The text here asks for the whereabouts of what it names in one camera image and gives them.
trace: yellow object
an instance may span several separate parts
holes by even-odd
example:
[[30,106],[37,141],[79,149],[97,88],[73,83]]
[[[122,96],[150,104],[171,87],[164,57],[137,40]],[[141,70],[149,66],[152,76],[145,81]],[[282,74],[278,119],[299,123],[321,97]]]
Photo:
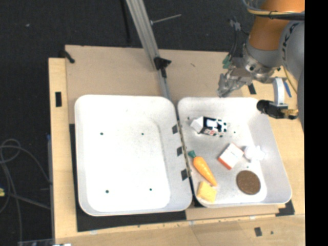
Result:
[[207,182],[202,181],[198,187],[197,197],[205,199],[209,202],[214,202],[216,197],[216,190]]

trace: empty white tray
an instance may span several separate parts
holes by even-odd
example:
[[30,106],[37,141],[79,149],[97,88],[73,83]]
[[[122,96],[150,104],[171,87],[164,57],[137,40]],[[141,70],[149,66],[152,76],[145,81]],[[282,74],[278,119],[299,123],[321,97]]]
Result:
[[[208,208],[254,204],[280,204],[290,200],[291,187],[276,145],[269,118],[261,114],[254,98],[184,98],[178,103],[178,113],[187,152],[194,150],[211,168],[217,182],[214,203],[199,199]],[[223,137],[198,134],[191,122],[201,116],[221,118],[228,124]],[[244,157],[228,170],[217,158],[230,143],[244,149],[249,145],[260,146],[266,156],[262,161],[249,162]],[[204,178],[193,167],[188,156],[192,183],[197,191]],[[242,170],[253,171],[260,179],[261,189],[255,195],[240,191],[236,176]]]
[[78,199],[92,216],[182,211],[192,200],[176,111],[163,97],[75,103]]

